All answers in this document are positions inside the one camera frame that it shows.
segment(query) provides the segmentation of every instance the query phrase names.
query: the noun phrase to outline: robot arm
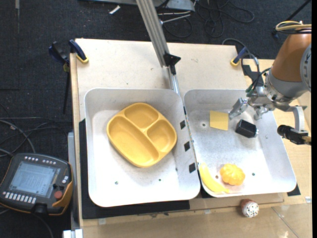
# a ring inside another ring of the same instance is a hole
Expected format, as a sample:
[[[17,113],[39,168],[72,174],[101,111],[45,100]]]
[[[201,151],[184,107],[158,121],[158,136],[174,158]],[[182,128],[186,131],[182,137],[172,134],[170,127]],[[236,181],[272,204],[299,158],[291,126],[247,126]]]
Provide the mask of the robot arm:
[[[311,92],[312,34],[311,28],[304,28],[301,23],[292,27],[295,29],[292,33],[297,34],[290,34],[286,38],[272,67],[266,73],[264,86],[248,88],[247,98],[239,98],[229,113],[229,118],[240,115],[248,106],[254,108],[255,120],[276,108],[293,112],[295,128],[282,125],[278,133],[293,143],[311,145],[311,139],[307,138],[308,134],[304,131],[303,108],[306,107],[292,107],[290,103],[305,92]],[[291,26],[280,28],[291,29]]]

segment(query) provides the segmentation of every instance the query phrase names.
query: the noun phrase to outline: table top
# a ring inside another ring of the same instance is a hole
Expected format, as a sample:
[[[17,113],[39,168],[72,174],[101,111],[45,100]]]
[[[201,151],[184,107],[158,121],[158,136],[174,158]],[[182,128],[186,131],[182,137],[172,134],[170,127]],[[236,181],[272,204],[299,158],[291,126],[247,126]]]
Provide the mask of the table top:
[[[84,96],[92,88],[128,88],[128,89],[169,89],[169,79],[166,68],[161,68],[151,42],[113,41],[76,39],[86,56],[87,64],[76,60],[74,54],[70,55],[70,74],[73,102],[74,138],[77,170],[77,195],[81,202],[80,161],[79,161],[79,128],[78,123],[85,117]],[[204,45],[168,43],[171,54],[181,57],[176,64],[177,78],[180,95],[191,89],[246,89],[249,84],[243,75],[241,66],[234,67],[230,64],[232,58],[237,55],[234,46]],[[246,60],[246,64],[254,66],[252,60]],[[273,60],[260,60],[260,69],[271,67]],[[277,124],[294,123],[293,114],[275,110],[274,116]],[[312,171],[311,171],[311,147],[307,145],[295,145],[288,140],[283,140],[289,159],[300,188],[301,195],[287,196],[286,193],[274,193],[252,195],[251,198],[260,204],[261,209],[281,207],[283,205],[306,204],[306,197],[312,196]],[[236,196],[229,198],[201,198],[197,196],[190,200],[190,211],[170,213],[174,217],[197,220],[198,223],[211,221],[206,213],[219,214],[219,219],[241,218],[237,213],[237,207],[241,199]],[[81,216],[81,204],[79,203],[79,216]],[[164,222],[164,214],[156,214],[156,219]],[[99,234],[103,227],[100,225],[128,223],[134,221],[151,222],[151,215],[133,215],[107,218],[107,220],[83,220],[79,219],[79,225],[84,233]]]

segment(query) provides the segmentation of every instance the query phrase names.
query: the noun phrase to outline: red button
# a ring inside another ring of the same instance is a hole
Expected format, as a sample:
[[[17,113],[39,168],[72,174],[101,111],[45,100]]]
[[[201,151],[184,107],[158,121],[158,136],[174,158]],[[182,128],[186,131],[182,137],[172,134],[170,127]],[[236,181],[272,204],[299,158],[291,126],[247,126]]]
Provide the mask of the red button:
[[[54,197],[57,199],[57,200],[60,200],[62,197],[63,197],[63,192],[61,192],[60,190],[56,191],[54,193]]]

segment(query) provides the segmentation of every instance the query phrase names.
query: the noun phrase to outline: toy banana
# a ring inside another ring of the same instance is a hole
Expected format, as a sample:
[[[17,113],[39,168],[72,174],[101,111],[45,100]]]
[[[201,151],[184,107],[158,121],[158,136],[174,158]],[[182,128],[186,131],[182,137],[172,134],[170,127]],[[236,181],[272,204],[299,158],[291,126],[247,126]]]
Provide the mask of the toy banana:
[[[199,166],[199,174],[203,183],[213,192],[226,192],[229,193],[229,189],[223,187],[220,183],[216,182],[210,175],[208,166],[206,163],[202,163]]]

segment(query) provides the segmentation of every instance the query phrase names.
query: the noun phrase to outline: black floor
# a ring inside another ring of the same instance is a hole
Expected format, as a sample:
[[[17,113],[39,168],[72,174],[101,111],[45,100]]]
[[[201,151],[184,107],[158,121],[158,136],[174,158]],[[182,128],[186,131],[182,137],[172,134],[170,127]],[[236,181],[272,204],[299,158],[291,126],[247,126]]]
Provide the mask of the black floor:
[[[260,59],[274,59],[287,36],[274,38],[273,27],[306,0],[199,0],[196,12],[165,24],[169,42],[223,44],[236,39]],[[8,152],[31,152],[28,141],[9,122],[29,135],[38,153],[67,160],[71,131],[70,98],[63,102],[67,74],[48,52],[58,41],[66,52],[74,38],[150,41],[139,10],[133,5],[109,14],[116,4],[78,0],[0,0],[0,179]],[[162,7],[159,12],[171,12]],[[167,20],[173,16],[161,16]],[[312,3],[293,20],[312,22]],[[225,44],[242,45],[236,41]],[[45,220],[55,238],[70,229],[69,212]],[[49,231],[33,215],[0,208],[0,238],[43,238]]]

